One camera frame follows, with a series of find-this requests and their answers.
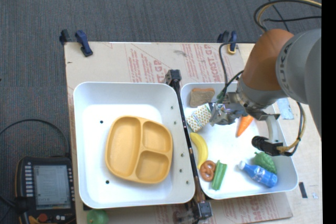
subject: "toy banana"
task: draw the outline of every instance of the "toy banana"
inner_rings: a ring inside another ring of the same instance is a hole
[[[198,163],[197,169],[200,169],[201,165],[208,159],[208,146],[202,136],[197,133],[190,133],[191,141],[197,147],[198,151]]]

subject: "plastic tray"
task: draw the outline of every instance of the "plastic tray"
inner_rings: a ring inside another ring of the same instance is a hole
[[[120,178],[156,184],[167,177],[172,153],[172,135],[164,125],[141,117],[122,116],[110,128],[105,163]]]
[[[79,195],[87,206],[99,209],[179,204],[192,199],[195,183],[179,103],[172,87],[163,83],[84,82],[73,94]],[[110,127],[125,115],[158,122],[170,131],[172,161],[161,182],[125,180],[106,166]]]
[[[192,89],[214,88],[215,95],[212,101],[215,102],[216,96],[223,87],[223,83],[189,83],[182,87],[181,99],[185,116],[187,117],[191,115],[196,109],[189,106],[190,92]],[[228,91],[235,91],[235,89],[236,82],[229,86]],[[269,107],[266,110],[266,113],[274,113],[273,107]],[[211,188],[211,183],[204,181],[200,176],[203,192],[213,199],[226,199],[293,190],[298,184],[298,176],[291,157],[272,157],[277,167],[278,176],[278,182],[272,188],[268,188],[261,183],[255,182],[249,178],[244,171],[238,168],[240,161],[245,161],[246,163],[251,164],[251,159],[255,156],[255,152],[259,152],[258,149],[252,146],[251,140],[256,135],[268,137],[268,128],[265,121],[254,120],[240,137],[236,137],[238,128],[237,123],[238,119],[235,123],[230,125],[211,126],[210,124],[206,124],[197,132],[207,143],[208,159],[215,163],[220,160],[220,162],[227,164],[225,177],[219,190],[213,190]],[[283,141],[284,145],[286,145],[279,123],[277,123],[277,125],[279,140]],[[193,150],[197,163],[197,147],[194,144]]]

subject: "orange carrot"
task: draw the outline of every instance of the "orange carrot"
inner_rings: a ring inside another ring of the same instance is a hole
[[[241,117],[240,124],[238,127],[237,137],[239,137],[243,133],[243,131],[246,130],[246,128],[250,125],[252,120],[253,120],[253,117],[251,115]]]

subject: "blue bottle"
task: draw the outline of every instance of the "blue bottle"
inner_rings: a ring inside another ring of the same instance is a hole
[[[260,167],[259,165],[249,165],[241,161],[238,165],[239,169],[244,170],[253,180],[265,184],[267,187],[273,187],[277,181],[278,177],[276,174],[267,171],[266,169]]]

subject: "yellow divided plate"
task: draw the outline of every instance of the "yellow divided plate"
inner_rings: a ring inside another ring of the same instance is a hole
[[[105,163],[114,175],[140,183],[163,181],[170,170],[173,139],[162,124],[137,116],[122,116],[111,125]]]

